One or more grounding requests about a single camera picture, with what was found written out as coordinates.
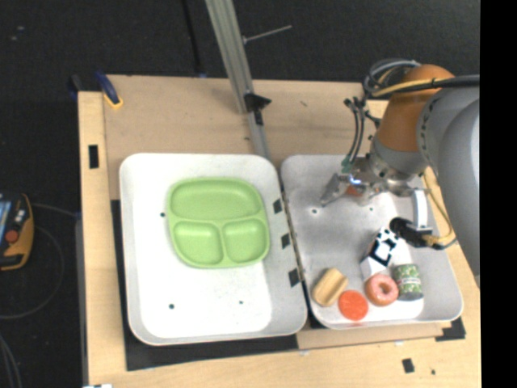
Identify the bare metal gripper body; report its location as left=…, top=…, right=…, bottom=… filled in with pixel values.
left=341, top=156, right=426, bottom=206

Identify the white plastic tray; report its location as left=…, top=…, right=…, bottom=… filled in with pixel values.
left=279, top=153, right=465, bottom=331
left=118, top=152, right=309, bottom=347

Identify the white and black carton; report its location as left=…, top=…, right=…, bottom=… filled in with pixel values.
left=359, top=226, right=401, bottom=280

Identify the green can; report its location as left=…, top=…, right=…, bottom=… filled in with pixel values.
left=392, top=263, right=425, bottom=301

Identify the pink doughnut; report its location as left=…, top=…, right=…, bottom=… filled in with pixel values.
left=364, top=273, right=401, bottom=308

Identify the tan toy bread bun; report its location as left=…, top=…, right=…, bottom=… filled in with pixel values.
left=311, top=267, right=350, bottom=308

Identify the orange round toy slice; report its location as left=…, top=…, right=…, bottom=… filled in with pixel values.
left=338, top=289, right=370, bottom=323

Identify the green divided plate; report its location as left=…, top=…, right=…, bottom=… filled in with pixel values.
left=166, top=176, right=271, bottom=269

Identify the pale wood board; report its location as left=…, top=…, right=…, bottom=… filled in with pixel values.
left=102, top=74, right=456, bottom=351

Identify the black cylinder on white bracket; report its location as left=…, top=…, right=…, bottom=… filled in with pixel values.
left=389, top=188, right=435, bottom=250

